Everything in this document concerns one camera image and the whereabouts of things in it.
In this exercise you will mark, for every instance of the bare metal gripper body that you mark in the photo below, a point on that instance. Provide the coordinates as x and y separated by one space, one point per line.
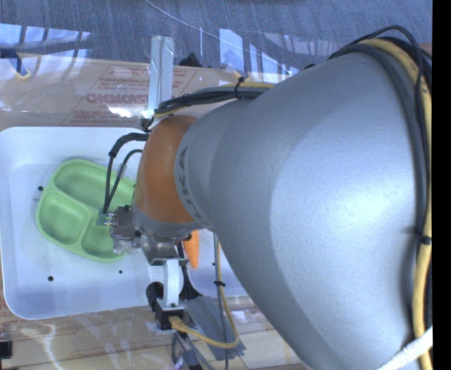
125 224

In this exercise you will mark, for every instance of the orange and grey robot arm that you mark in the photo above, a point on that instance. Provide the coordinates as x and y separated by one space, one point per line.
306 206

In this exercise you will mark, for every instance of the green divided plate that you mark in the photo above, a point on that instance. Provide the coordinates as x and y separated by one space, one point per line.
67 214

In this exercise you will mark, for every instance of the orange carrot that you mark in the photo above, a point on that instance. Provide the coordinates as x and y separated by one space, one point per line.
193 251

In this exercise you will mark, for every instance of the white plastic tray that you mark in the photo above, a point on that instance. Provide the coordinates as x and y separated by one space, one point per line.
24 245
206 280

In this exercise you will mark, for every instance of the brown cardboard board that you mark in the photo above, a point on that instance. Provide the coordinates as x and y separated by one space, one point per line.
75 345

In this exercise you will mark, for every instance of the black cylinder on white bracket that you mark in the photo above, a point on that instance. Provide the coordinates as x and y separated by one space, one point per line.
172 283

